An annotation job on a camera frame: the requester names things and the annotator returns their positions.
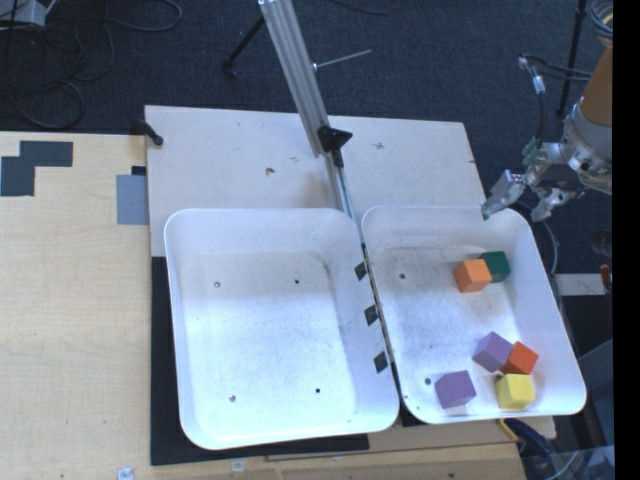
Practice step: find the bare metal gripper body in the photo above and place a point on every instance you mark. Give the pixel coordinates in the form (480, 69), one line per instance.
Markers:
(557, 172)

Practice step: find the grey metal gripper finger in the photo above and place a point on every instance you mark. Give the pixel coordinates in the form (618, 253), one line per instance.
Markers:
(504, 192)
(550, 203)

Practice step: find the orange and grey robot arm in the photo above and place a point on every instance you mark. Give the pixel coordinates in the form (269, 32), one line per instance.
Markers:
(599, 93)

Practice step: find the green cube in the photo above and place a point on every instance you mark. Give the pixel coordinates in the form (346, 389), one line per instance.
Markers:
(498, 263)

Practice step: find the orange cube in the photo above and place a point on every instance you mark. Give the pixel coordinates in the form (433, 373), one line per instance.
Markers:
(522, 359)
(472, 275)

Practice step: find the white plastic tray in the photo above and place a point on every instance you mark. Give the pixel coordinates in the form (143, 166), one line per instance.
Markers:
(270, 338)
(435, 318)

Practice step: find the purple cube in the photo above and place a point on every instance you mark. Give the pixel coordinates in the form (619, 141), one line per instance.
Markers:
(455, 389)
(492, 350)

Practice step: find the yellow cube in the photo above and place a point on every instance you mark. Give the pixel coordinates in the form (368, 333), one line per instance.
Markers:
(515, 392)

